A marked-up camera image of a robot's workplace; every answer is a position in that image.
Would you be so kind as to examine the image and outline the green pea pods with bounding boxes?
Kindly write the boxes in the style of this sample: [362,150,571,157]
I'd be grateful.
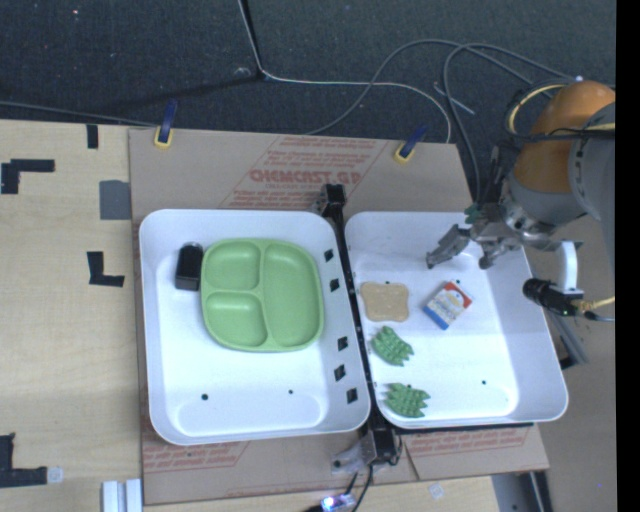
[369,325,415,368]
[382,382,432,419]

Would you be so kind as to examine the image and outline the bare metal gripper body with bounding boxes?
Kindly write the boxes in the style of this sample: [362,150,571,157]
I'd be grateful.
[467,201,560,254]

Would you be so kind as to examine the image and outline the green divided plate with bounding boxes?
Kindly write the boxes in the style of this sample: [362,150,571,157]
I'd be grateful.
[200,237,326,354]

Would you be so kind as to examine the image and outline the black block with thin wires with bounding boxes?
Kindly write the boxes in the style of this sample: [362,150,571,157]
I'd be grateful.
[331,427,404,475]
[313,183,348,219]

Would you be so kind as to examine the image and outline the tan toast slice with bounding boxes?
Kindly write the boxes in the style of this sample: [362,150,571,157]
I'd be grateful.
[359,280,411,324]

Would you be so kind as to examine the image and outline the black can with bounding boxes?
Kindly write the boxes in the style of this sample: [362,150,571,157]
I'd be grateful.
[174,242,205,292]

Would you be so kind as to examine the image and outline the white plastic tray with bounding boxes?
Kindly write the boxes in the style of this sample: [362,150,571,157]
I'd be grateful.
[138,208,372,447]
[344,210,570,430]

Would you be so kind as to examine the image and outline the blue and red carton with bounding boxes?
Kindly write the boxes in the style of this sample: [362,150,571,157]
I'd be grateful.
[422,280,474,331]

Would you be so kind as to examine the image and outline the brown cardboard board red print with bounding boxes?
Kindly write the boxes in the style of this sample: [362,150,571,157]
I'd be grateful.
[127,127,550,506]

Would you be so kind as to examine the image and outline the black cylinder on white bracket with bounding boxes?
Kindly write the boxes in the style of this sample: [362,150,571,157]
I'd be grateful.
[522,240,586,317]

